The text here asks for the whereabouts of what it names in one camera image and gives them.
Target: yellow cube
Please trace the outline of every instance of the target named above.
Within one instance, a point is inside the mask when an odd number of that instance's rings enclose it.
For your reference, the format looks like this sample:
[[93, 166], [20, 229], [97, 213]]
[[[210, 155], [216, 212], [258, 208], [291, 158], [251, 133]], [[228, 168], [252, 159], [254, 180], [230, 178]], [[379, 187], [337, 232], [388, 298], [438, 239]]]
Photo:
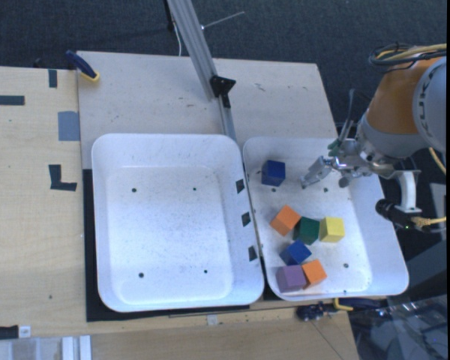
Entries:
[[324, 217], [320, 221], [318, 238], [321, 242], [338, 242], [345, 236], [344, 221], [341, 217]]

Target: yellow cable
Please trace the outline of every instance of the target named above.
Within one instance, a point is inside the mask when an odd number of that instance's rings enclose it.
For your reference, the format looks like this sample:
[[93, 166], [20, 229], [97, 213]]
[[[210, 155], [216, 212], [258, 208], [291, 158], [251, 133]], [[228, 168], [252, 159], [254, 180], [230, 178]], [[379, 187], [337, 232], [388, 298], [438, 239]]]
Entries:
[[435, 152], [435, 150], [432, 147], [430, 147], [428, 149], [428, 151], [430, 152], [430, 155], [432, 155], [432, 158], [435, 160], [436, 165], [442, 170], [443, 174], [446, 176], [447, 175], [447, 169], [443, 165], [443, 163], [440, 161], [440, 159], [438, 158], [437, 153]]
[[382, 56], [386, 55], [387, 53], [396, 53], [398, 51], [399, 51], [399, 49], [390, 49], [390, 50], [387, 50], [387, 51], [382, 51], [377, 56], [375, 56], [375, 59], [380, 59]]
[[[443, 174], [446, 176], [447, 174], [447, 169], [446, 167], [443, 165], [442, 161], [440, 161], [440, 159], [437, 156], [437, 153], [435, 152], [435, 150], [430, 147], [428, 149], [428, 151], [430, 152], [430, 154], [432, 155], [432, 158], [435, 160], [436, 165], [438, 165], [438, 167], [442, 170]], [[437, 224], [437, 223], [443, 223], [447, 221], [447, 217], [439, 217], [436, 219], [427, 219], [426, 217], [412, 217], [412, 222], [415, 223], [415, 225], [417, 227], [424, 227], [427, 225], [431, 225], [431, 224]]]
[[347, 312], [353, 311], [353, 307], [350, 307], [349, 305], [340, 304], [338, 297], [333, 299], [333, 306], [336, 310], [339, 310], [339, 311], [347, 311]]
[[439, 217], [437, 219], [427, 219], [425, 217], [412, 217], [412, 222], [415, 223], [417, 227], [425, 227], [431, 224], [445, 223], [447, 217]]
[[430, 45], [430, 46], [418, 46], [416, 48], [410, 48], [409, 50], [398, 53], [397, 55], [390, 56], [386, 58], [385, 60], [398, 60], [398, 59], [404, 59], [407, 56], [415, 55], [416, 53], [425, 53], [430, 51], [437, 51], [437, 50], [446, 50], [447, 44], [437, 44], [437, 45]]

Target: cable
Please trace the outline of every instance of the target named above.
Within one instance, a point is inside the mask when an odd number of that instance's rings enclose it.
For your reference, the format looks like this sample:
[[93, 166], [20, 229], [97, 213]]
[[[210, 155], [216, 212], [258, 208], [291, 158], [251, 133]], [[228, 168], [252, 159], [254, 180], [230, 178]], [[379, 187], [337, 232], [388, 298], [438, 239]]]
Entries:
[[428, 149], [428, 151], [430, 152], [430, 155], [432, 155], [432, 158], [435, 160], [436, 165], [440, 168], [440, 170], [446, 176], [447, 175], [447, 169], [443, 165], [442, 161], [440, 161], [440, 159], [438, 158], [437, 153], [435, 152], [435, 150], [432, 147], [430, 147]]
[[348, 137], [352, 127], [354, 127], [354, 126], [356, 127], [356, 124], [353, 124], [353, 120], [352, 120], [353, 99], [354, 99], [355, 95], [361, 96], [366, 101], [371, 101], [371, 97], [367, 96], [365, 93], [363, 93], [361, 91], [356, 91], [354, 88], [351, 88], [349, 90], [348, 95], [349, 95], [349, 102], [348, 102], [348, 110], [347, 110], [345, 122], [343, 124], [341, 124], [341, 123], [335, 124], [336, 127], [339, 125], [341, 125], [341, 127], [342, 127], [340, 135], [337, 138], [337, 141], [339, 143], [342, 143], [345, 140], [345, 138]]
[[417, 227], [426, 227], [427, 225], [432, 224], [438, 224], [438, 223], [445, 223], [447, 221], [447, 217], [438, 217], [436, 219], [427, 219], [426, 217], [411, 217], [410, 220], [417, 226]]
[[435, 59], [446, 56], [446, 43], [431, 46], [410, 46], [408, 44], [394, 43], [374, 49], [369, 57], [368, 62], [371, 65], [390, 67], [410, 63], [410, 65], [397, 69], [407, 69], [420, 60]]
[[397, 55], [393, 55], [387, 58], [387, 60], [397, 60], [397, 59], [403, 59], [405, 56], [415, 55], [416, 53], [427, 53], [430, 51], [439, 52], [441, 50], [446, 50], [447, 44], [437, 44], [437, 45], [430, 45], [430, 46], [419, 46], [418, 48], [412, 48], [408, 51], [398, 53]]
[[238, 12], [238, 13], [234, 13], [233, 15], [230, 15], [230, 16], [227, 16], [227, 17], [224, 17], [223, 19], [219, 19], [219, 20], [217, 20], [217, 21], [214, 21], [214, 22], [210, 22], [209, 24], [206, 24], [206, 25], [202, 25], [202, 30], [203, 30], [203, 29], [205, 29], [205, 28], [208, 28], [208, 27], [214, 26], [214, 25], [216, 25], [216, 24], [218, 24], [218, 23], [222, 23], [222, 22], [223, 22], [223, 21], [225, 21], [225, 20], [229, 20], [229, 19], [232, 19], [233, 17], [237, 17], [237, 16], [239, 16], [239, 15], [243, 15], [243, 14], [245, 14], [245, 12], [244, 12], [244, 11], [242, 11], [242, 12]]
[[172, 16], [172, 23], [173, 23], [173, 30], [175, 31], [175, 35], [177, 37], [177, 41], [178, 41], [178, 56], [182, 55], [182, 42], [180, 41], [180, 34], [179, 34], [179, 29], [177, 27], [177, 23], [175, 22], [175, 19]]

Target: blue clamp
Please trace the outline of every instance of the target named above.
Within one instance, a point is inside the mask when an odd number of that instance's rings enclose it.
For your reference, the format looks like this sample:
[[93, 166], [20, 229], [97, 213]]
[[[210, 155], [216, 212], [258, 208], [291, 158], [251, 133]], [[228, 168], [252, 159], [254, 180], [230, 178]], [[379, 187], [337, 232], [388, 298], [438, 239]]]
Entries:
[[100, 74], [92, 67], [90, 67], [89, 63], [83, 60], [83, 58], [78, 56], [75, 52], [68, 50], [65, 53], [65, 57], [71, 64], [80, 69], [80, 71], [82, 72], [82, 77], [85, 77], [87, 80], [90, 80], [92, 82], [96, 82], [98, 79], [100, 79]]

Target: cube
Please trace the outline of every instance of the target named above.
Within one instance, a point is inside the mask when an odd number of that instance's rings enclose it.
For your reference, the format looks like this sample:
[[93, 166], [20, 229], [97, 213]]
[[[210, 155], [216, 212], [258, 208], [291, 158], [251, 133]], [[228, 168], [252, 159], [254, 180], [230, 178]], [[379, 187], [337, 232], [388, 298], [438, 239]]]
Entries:
[[295, 225], [300, 221], [302, 216], [293, 208], [284, 205], [277, 213], [277, 216], [270, 222], [270, 226], [282, 236], [293, 230]]
[[324, 217], [320, 221], [319, 240], [338, 242], [345, 236], [344, 221], [341, 217]]
[[279, 187], [285, 180], [285, 163], [267, 160], [262, 165], [262, 184]]
[[288, 266], [295, 266], [303, 263], [311, 254], [305, 244], [296, 240], [280, 252], [280, 257]]
[[320, 222], [308, 217], [301, 217], [293, 230], [293, 240], [300, 240], [306, 245], [312, 245], [318, 239]]
[[325, 269], [323, 269], [322, 263], [318, 259], [302, 264], [301, 269], [307, 279], [305, 287], [318, 284], [327, 278]]
[[275, 277], [282, 293], [303, 290], [307, 286], [307, 279], [300, 265], [280, 267]]

